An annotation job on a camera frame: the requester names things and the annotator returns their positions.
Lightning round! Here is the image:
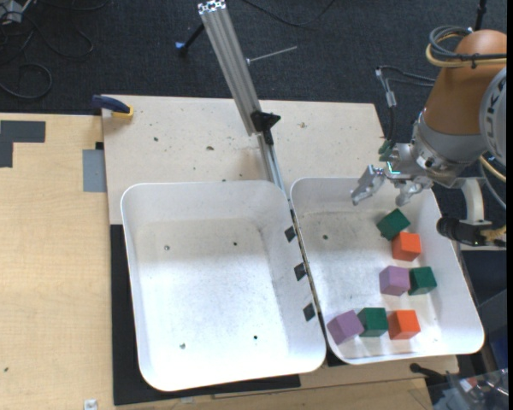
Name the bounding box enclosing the pale wood board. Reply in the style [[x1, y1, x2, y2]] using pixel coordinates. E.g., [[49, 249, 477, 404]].
[[101, 95, 461, 401]]

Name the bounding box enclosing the black cylinder on white bracket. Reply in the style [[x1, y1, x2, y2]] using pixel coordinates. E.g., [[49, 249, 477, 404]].
[[435, 177, 508, 248]]

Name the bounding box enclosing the thin black and white rod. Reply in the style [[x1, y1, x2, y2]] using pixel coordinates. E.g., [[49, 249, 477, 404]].
[[261, 131, 325, 318]]

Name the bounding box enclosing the purple cube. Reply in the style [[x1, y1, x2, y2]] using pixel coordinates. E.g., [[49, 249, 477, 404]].
[[378, 265, 412, 297], [325, 309, 366, 346]]

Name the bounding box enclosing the orange cube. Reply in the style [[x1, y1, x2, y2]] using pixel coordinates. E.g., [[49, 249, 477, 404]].
[[386, 309, 422, 341], [390, 231, 423, 262]]

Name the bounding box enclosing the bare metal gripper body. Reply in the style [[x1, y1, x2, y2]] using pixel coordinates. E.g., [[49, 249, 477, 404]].
[[381, 140, 459, 190]]

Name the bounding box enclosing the white plastic tray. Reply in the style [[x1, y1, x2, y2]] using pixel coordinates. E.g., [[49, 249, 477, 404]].
[[120, 179, 327, 393], [289, 176, 486, 366]]

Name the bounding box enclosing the green cube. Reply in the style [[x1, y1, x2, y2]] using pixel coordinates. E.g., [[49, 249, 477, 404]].
[[407, 266, 439, 296], [375, 208, 412, 242], [357, 307, 390, 338]]

